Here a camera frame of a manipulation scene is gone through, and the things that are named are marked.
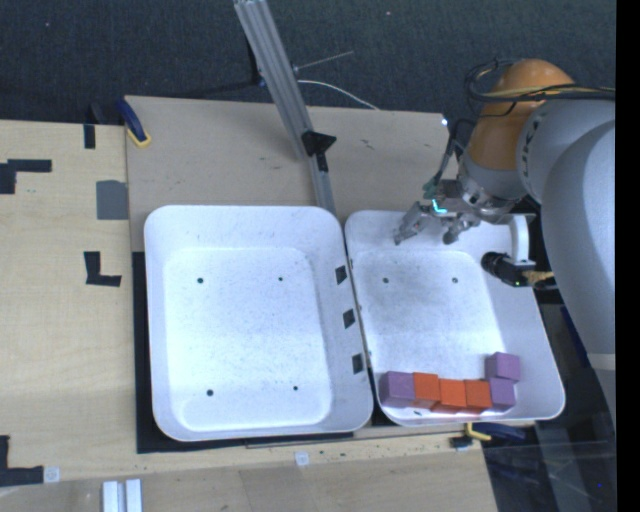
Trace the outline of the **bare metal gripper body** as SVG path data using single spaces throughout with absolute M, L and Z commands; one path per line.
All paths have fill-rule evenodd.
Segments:
M 440 219 L 486 221 L 500 223 L 516 205 L 513 199 L 502 199 L 488 194 L 474 182 L 456 179 L 433 180 L 423 186 L 423 198 L 428 212 Z

